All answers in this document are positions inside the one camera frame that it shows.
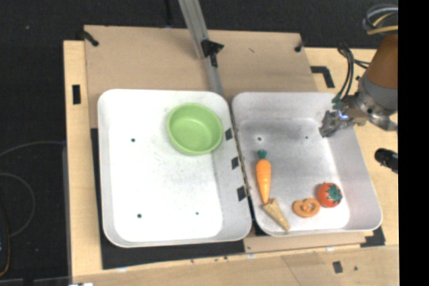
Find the beige cone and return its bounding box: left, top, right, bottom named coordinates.
left=261, top=198, right=291, bottom=233

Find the green bowl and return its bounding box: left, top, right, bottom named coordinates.
left=166, top=102, right=225, bottom=157

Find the red tomato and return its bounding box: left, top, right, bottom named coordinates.
left=316, top=182, right=344, bottom=209

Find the orange carrot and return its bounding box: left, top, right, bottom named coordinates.
left=255, top=149, right=272, bottom=206

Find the black cylinder on white bracket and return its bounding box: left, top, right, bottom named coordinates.
left=374, top=147, right=399, bottom=175

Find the white plastic tray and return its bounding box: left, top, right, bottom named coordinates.
left=231, top=90, right=384, bottom=238
left=97, top=88, right=253, bottom=248

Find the brown cardboard board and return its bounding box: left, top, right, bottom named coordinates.
left=82, top=24, right=369, bottom=254

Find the orange pretzel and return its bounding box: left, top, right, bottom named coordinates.
left=292, top=198, right=322, bottom=219

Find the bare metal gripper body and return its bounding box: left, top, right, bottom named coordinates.
left=341, top=93, right=399, bottom=132

